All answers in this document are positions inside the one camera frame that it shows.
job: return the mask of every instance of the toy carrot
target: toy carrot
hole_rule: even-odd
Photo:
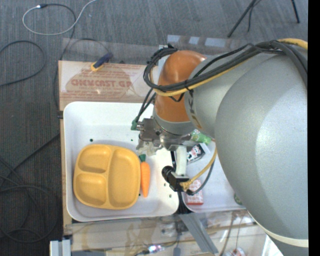
[[[140,186],[142,189],[142,194],[146,198],[149,193],[149,186],[150,186],[150,166],[146,162],[146,155],[142,154],[139,156],[141,160],[140,164],[140,171],[141,171],[141,182]]]

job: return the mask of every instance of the orange carrot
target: orange carrot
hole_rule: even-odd
[[[141,171],[141,189],[143,196],[146,198],[149,193],[149,186],[150,186],[150,166],[147,162],[142,161],[140,164],[140,171]]]

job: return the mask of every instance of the yellow plate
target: yellow plate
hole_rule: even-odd
[[[130,149],[92,144],[76,160],[73,191],[83,204],[122,210],[135,204],[140,191],[140,160]]]

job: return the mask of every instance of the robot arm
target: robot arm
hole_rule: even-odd
[[[284,255],[308,255],[308,46],[287,44],[294,42],[261,43],[237,57],[171,53],[159,79],[169,86],[153,88],[151,120],[170,151],[193,129],[214,138],[225,176],[256,222]]]

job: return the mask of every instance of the gray floor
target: gray floor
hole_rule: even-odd
[[[74,28],[73,38],[141,46],[166,44],[168,35],[225,39],[250,2],[97,0],[83,12]],[[88,0],[61,0],[54,3],[67,5],[78,16]],[[28,207],[25,190],[11,189],[0,193],[0,227],[5,232],[12,231],[9,235],[16,239],[37,240],[50,231],[56,215],[58,219],[47,239],[36,243],[16,242],[0,231],[0,255],[6,256],[47,255],[48,241],[62,237],[61,154],[53,88],[57,86],[54,83],[55,74],[64,49],[63,41],[71,36],[72,30],[56,36],[37,35],[28,31],[23,26],[22,16],[38,4],[36,0],[0,0],[0,49],[10,42],[28,40],[37,43],[46,55],[45,67],[39,74],[21,82],[0,86],[0,175],[8,176],[20,185],[23,183],[43,188],[50,192],[50,196],[37,188],[28,190],[38,202],[41,215],[32,202]],[[231,38],[250,43],[280,38],[308,41],[308,0],[297,0],[295,4],[300,23],[296,21],[291,0],[263,0],[252,12],[250,31],[247,32],[247,15]],[[30,12],[25,21],[35,31],[54,33],[72,25],[73,16],[65,8],[50,6]],[[66,54],[69,54],[68,59],[90,60],[90,54]],[[41,66],[41,61],[41,52],[35,45],[20,42],[7,47],[0,53],[0,85],[31,74]],[[51,139],[49,144],[33,154]],[[10,166],[20,180],[10,171]],[[13,184],[0,179],[0,185],[1,189],[5,189]],[[57,199],[57,206],[51,195]],[[32,229],[33,232],[17,231],[21,227]]]

